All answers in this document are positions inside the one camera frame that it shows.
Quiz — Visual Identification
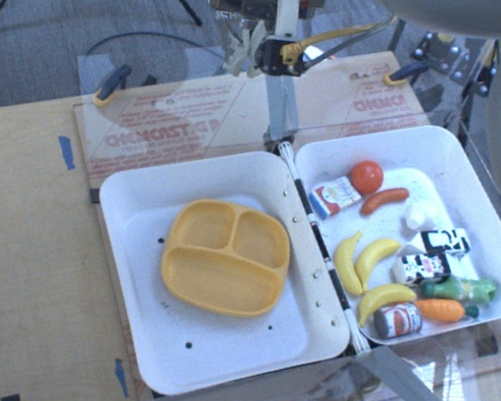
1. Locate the brown cardboard board red print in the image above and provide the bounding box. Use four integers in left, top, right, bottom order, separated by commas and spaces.
71, 30, 501, 401

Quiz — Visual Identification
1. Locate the red white blue carton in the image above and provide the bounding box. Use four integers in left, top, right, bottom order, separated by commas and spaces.
306, 173, 366, 223

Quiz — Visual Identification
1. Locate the red tomato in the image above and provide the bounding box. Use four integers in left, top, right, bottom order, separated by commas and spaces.
347, 158, 388, 198

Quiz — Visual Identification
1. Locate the thin black and white rod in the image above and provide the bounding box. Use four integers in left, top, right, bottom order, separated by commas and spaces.
276, 132, 372, 364

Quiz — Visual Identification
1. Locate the orange-red sausage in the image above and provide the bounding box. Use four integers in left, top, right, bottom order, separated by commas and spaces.
357, 186, 413, 218

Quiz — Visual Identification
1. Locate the yellow divided plate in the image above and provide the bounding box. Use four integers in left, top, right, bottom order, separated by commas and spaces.
150, 185, 303, 332

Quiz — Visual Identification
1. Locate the yellow banana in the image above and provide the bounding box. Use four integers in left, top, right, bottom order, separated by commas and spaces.
350, 236, 409, 295
329, 229, 373, 301
352, 279, 421, 329

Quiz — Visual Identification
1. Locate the white plastic tray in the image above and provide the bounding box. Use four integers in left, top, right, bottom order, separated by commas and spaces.
95, 138, 357, 401
291, 110, 501, 357

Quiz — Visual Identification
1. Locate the black and white carton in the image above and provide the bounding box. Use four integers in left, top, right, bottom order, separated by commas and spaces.
418, 223, 472, 263

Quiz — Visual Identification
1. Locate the cow print milk carton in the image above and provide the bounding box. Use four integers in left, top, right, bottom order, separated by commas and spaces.
388, 246, 456, 291

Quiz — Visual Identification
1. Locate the small red and grey can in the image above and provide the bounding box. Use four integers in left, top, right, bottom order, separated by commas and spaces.
371, 300, 426, 342

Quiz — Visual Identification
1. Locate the green bottle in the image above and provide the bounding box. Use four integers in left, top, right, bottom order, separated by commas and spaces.
418, 269, 500, 316

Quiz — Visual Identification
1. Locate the orange carrot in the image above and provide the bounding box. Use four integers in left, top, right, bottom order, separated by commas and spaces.
413, 289, 482, 330

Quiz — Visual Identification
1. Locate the black cylinder on white bracket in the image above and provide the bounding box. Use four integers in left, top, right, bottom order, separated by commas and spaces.
244, 0, 322, 84

